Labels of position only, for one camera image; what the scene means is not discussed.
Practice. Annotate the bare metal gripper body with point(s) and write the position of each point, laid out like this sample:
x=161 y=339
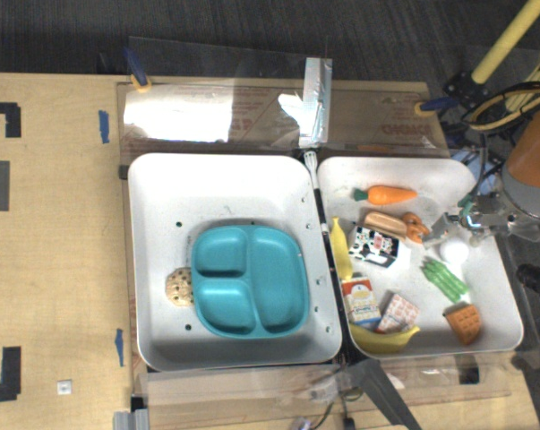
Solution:
x=493 y=218

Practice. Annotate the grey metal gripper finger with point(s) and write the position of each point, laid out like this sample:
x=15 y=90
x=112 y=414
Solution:
x=440 y=229

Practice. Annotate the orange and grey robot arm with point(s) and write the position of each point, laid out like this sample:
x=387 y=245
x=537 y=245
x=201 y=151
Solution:
x=528 y=159

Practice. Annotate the orange pretzel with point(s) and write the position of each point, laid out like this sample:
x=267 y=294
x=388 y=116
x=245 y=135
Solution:
x=415 y=229

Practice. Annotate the white egg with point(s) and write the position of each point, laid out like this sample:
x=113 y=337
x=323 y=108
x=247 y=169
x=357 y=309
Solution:
x=454 y=252

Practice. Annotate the green asparagus bundle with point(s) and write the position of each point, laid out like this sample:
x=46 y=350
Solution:
x=444 y=279

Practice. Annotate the tan bread roll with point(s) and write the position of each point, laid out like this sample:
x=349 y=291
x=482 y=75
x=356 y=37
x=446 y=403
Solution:
x=386 y=223

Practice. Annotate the orange carrot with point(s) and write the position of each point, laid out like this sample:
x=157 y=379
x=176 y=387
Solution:
x=388 y=195

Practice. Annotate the cow print milk carton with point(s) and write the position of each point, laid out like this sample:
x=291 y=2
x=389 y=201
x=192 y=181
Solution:
x=372 y=244

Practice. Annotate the pink patterned packet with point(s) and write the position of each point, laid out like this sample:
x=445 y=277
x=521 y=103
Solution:
x=399 y=314

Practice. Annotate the white plastic tray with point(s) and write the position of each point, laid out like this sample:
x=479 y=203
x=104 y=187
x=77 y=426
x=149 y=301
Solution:
x=431 y=325
x=171 y=195

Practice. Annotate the orange waffle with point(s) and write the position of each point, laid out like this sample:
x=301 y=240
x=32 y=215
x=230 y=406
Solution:
x=464 y=324

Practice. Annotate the yellow banana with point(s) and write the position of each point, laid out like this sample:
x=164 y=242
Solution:
x=341 y=249
x=381 y=341

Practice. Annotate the red and white carton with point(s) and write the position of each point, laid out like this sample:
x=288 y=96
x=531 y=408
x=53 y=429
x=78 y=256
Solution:
x=360 y=300

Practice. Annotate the yellow foam pole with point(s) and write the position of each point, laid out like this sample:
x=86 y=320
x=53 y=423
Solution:
x=511 y=29

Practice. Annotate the blue divided plate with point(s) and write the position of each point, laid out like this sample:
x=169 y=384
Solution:
x=251 y=285

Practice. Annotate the chocolate chip biscuit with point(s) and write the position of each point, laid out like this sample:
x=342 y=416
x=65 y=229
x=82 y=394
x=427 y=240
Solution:
x=177 y=287

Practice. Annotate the small white square block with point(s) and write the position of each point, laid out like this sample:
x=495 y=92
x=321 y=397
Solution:
x=64 y=387

